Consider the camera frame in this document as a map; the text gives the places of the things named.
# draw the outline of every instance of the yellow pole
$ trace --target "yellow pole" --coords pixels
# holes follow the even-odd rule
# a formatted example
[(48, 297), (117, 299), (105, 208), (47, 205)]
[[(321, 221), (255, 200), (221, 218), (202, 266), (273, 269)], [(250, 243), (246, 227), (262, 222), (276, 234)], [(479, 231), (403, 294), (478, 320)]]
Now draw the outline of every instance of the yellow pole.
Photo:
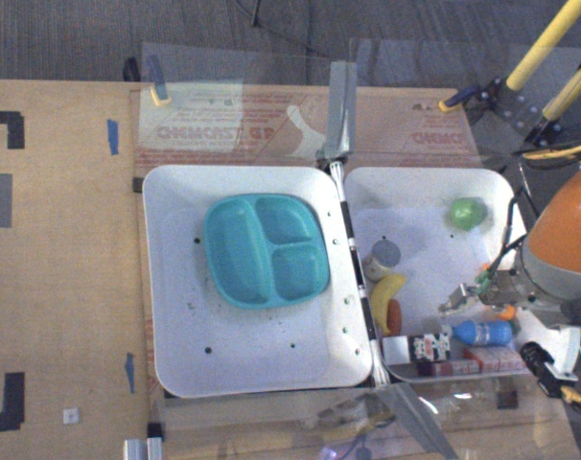
[(581, 0), (568, 0), (542, 35), (506, 80), (510, 90), (518, 92), (527, 83), (550, 51), (581, 15)]
[(580, 94), (581, 68), (576, 71), (561, 92), (542, 109), (542, 115), (551, 122), (557, 121)]

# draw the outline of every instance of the small can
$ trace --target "small can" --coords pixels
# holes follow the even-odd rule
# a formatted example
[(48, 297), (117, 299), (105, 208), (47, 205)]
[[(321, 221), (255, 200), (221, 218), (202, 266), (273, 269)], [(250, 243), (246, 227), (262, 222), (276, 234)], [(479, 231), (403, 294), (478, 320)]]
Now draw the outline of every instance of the small can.
[(380, 281), (390, 274), (401, 258), (399, 247), (389, 239), (382, 239), (374, 243), (371, 253), (363, 260), (363, 273), (371, 281)]

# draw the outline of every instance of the blue plate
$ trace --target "blue plate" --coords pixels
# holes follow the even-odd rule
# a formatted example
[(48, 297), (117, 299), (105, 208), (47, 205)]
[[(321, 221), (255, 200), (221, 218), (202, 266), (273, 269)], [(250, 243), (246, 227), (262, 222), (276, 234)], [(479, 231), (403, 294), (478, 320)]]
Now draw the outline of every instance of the blue plate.
[(217, 290), (243, 309), (303, 302), (329, 283), (322, 232), (296, 197), (227, 197), (208, 210), (203, 241)]

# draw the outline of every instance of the blue tape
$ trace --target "blue tape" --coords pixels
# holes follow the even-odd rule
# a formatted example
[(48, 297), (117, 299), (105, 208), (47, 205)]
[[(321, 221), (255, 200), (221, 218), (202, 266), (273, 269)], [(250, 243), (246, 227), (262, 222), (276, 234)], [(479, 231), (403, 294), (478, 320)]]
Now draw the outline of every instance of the blue tape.
[(118, 123), (116, 121), (107, 120), (107, 141), (109, 142), (109, 150), (112, 155), (117, 155), (118, 151)]

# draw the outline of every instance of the black cable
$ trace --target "black cable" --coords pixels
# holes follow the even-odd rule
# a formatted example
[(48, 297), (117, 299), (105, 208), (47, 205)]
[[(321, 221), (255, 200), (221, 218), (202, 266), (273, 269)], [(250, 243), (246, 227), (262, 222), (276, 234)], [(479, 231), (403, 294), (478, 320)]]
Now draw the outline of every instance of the black cable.
[(500, 249), (500, 253), (498, 254), (498, 256), (489, 265), (489, 267), (487, 269), (487, 274), (488, 274), (489, 279), (493, 279), (493, 275), (495, 274), (495, 271), (498, 270), (498, 267), (500, 266), (500, 263), (501, 263), (501, 260), (503, 259), (503, 257), (508, 252), (510, 252), (510, 250), (512, 250), (513, 248), (516, 248), (518, 245), (520, 245), (521, 242), (523, 242), (523, 240), (524, 240), (525, 235), (522, 235), (518, 239), (516, 239), (515, 241), (510, 243), (510, 236), (512, 235), (512, 218), (514, 217), (514, 207), (519, 202), (519, 195), (521, 194), (522, 191), (523, 191), (523, 189), (519, 189), (516, 193), (514, 193), (514, 195), (512, 196), (510, 201), (508, 202), (508, 210), (507, 210), (507, 214), (506, 214), (506, 223), (505, 223), (505, 228), (504, 228), (505, 232), (504, 232), (503, 239), (501, 241), (501, 249)]
[(522, 192), (523, 192), (524, 198), (527, 200), (527, 203), (529, 204), (529, 208), (531, 208), (531, 211), (533, 212), (533, 216), (537, 219), (540, 216), (540, 210), (536, 206), (536, 203), (533, 202), (533, 198), (531, 197), (531, 194), (529, 193), (529, 191), (525, 187), (523, 187)]
[(364, 436), (365, 436), (364, 434), (360, 434), (359, 436), (357, 436), (355, 440), (352, 442), (352, 445), (350, 445), (348, 451), (346, 451), (342, 456), (340, 456), (338, 460), (345, 460), (346, 458), (348, 458), (348, 455), (350, 455), (350, 453), (352, 453), (355, 450), (355, 448), (359, 444), (359, 441), (362, 441), (362, 438), (364, 438)]
[(530, 160), (525, 158), (525, 165), (532, 171), (556, 171), (558, 169), (563, 169), (564, 167), (569, 167), (570, 165), (578, 164), (581, 162), (581, 153), (575, 154), (573, 158), (553, 158), (553, 159), (540, 159), (540, 160)]
[(255, 23), (256, 26), (260, 27), (261, 29), (264, 29), (265, 31), (268, 31), (269, 33), (273, 34), (273, 35), (277, 35), (278, 37), (281, 37), (283, 39), (285, 39), (288, 42), (291, 42), (293, 44), (302, 46), (303, 48), (306, 49), (306, 51), (308, 53), (314, 53), (316, 55), (319, 55), (322, 58), (327, 58), (327, 59), (331, 59), (326, 53), (320, 51), (319, 49), (315, 48), (314, 46), (312, 46), (312, 44), (310, 44), (310, 28), (311, 28), (311, 17), (310, 17), (310, 0), (305, 0), (306, 1), (306, 7), (307, 7), (307, 11), (308, 11), (308, 22), (306, 25), (306, 39), (305, 40), (301, 40), (298, 39), (294, 36), (288, 35), (288, 34), (284, 34), (276, 29), (274, 29), (273, 27), (269, 26), (268, 24), (264, 24), (263, 21), (261, 19), (258, 19), (256, 22), (254, 22), (254, 12), (250, 11), (249, 9), (247, 9), (240, 0), (231, 0), (233, 2), (233, 4), (238, 8), (238, 10), (244, 15), (246, 16), (250, 22)]
[[(566, 127), (566, 132), (568, 133), (581, 133), (581, 125), (573, 125), (573, 126), (568, 126)], [(569, 140), (567, 142), (560, 142), (560, 143), (553, 143), (552, 145), (548, 146), (549, 150), (570, 150), (570, 149), (574, 149), (576, 147), (580, 147), (581, 146), (581, 140)], [(533, 153), (537, 150), (544, 150), (544, 149), (536, 149), (536, 148), (530, 148), (530, 149), (517, 149), (514, 150), (510, 153), (511, 156), (521, 156), (521, 155), (525, 155), (526, 153)]]

